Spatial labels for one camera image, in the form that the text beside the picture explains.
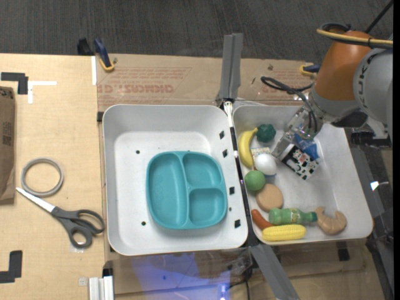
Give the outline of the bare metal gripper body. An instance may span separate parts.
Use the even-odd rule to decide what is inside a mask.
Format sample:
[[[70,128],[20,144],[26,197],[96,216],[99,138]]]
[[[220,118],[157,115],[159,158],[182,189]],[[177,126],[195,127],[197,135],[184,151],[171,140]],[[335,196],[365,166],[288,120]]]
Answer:
[[[296,136],[300,140],[313,141],[318,133],[318,122],[314,112],[301,106],[286,124],[284,137],[295,143]]]

